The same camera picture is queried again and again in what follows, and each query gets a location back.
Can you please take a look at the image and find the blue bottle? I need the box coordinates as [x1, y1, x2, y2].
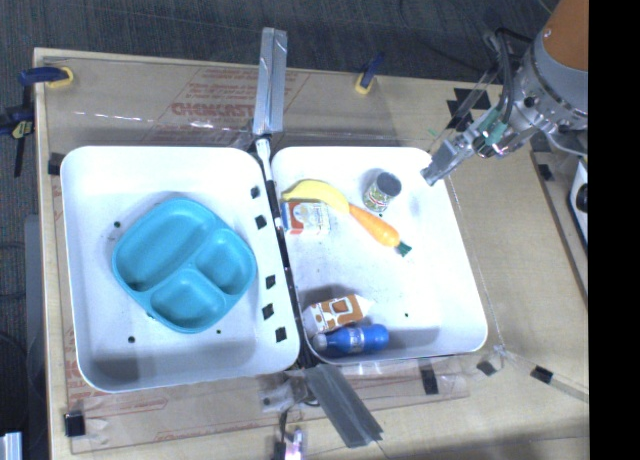
[311, 323, 391, 360]

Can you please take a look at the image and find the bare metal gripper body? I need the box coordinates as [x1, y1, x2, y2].
[462, 65, 589, 160]

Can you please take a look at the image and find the yellow banana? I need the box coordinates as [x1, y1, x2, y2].
[280, 178, 351, 217]

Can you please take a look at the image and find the white plastic tray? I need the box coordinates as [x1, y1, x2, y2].
[269, 145, 490, 367]
[59, 144, 302, 394]

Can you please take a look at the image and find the white and orange carton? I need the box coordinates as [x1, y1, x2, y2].
[279, 199, 333, 237]

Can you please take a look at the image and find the brown and white carton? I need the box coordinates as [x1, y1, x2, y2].
[300, 293, 377, 337]

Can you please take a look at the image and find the black cylinder on white bracket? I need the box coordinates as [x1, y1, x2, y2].
[566, 157, 590, 255]

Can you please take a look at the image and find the blue divided plate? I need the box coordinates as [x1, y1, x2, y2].
[110, 197, 259, 335]

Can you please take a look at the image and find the small green labelled can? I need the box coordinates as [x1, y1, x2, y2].
[362, 170, 403, 215]

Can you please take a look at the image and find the brown cardboard board red print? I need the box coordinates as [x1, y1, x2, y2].
[42, 55, 505, 455]

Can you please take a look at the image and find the orange carrot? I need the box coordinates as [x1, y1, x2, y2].
[347, 202, 414, 258]

